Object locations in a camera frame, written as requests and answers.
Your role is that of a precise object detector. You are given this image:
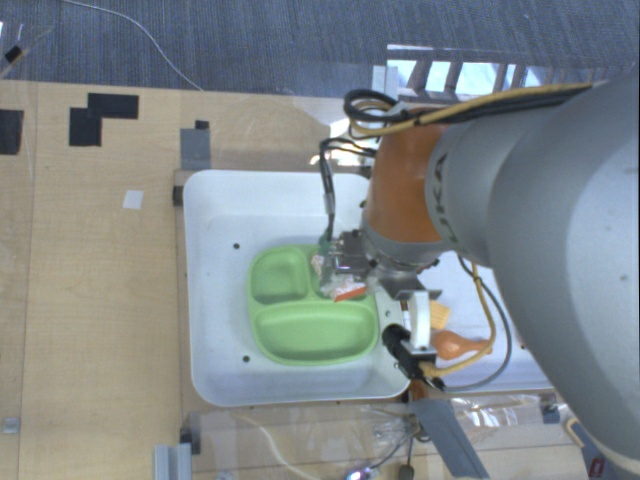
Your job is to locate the white plastic tray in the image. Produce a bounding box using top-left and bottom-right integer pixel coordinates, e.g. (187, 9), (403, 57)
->
(181, 169), (414, 409)
(408, 250), (557, 395)

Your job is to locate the yellow toy biscuit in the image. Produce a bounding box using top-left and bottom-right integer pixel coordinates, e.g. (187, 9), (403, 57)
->
(428, 301), (451, 331)

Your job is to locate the green divided plate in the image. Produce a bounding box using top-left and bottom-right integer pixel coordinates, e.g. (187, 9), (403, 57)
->
(246, 244), (381, 368)

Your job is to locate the orange toy carrot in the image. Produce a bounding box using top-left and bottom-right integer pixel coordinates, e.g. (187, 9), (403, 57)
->
(431, 329), (494, 361)

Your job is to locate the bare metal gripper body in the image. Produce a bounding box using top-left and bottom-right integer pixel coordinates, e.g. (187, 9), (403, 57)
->
(323, 228), (387, 285)

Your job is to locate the white and orange packet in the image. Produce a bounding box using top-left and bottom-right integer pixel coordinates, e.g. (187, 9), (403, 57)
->
(309, 253), (370, 304)

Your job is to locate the black cylinder on white bracket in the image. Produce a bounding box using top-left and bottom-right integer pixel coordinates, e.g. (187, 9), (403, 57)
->
(381, 290), (442, 385)

